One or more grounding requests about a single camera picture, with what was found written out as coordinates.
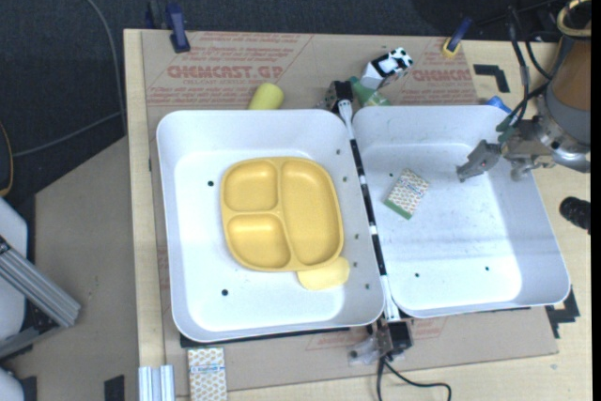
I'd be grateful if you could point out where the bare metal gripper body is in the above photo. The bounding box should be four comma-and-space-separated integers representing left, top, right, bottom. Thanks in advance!
501, 116, 592, 174

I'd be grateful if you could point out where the blue rounded object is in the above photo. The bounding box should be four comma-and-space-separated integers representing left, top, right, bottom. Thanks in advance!
485, 95, 514, 115

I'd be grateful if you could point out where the orange patterned packet, green edge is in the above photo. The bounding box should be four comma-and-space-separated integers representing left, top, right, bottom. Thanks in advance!
381, 168, 431, 222

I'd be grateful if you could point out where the white plastic tray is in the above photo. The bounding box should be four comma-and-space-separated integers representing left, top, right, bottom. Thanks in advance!
350, 104, 572, 319
155, 108, 387, 344

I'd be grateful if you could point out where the thin black and white rod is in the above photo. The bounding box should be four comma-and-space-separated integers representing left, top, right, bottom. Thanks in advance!
338, 100, 401, 321

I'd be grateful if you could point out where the black and white carton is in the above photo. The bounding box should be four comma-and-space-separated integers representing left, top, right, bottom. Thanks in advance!
359, 46, 415, 92

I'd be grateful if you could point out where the yellow divided plate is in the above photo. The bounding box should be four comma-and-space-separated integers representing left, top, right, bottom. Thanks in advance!
219, 156, 346, 273

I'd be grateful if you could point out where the pale yellow oval slice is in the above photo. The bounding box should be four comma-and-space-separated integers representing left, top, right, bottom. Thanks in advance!
296, 256, 351, 292

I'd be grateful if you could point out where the yellow rounded cylinder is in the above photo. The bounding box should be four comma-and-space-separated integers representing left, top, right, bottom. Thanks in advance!
247, 82, 285, 112

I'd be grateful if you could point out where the brown cardboard board, red print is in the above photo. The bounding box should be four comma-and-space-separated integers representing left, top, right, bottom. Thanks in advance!
140, 30, 561, 392

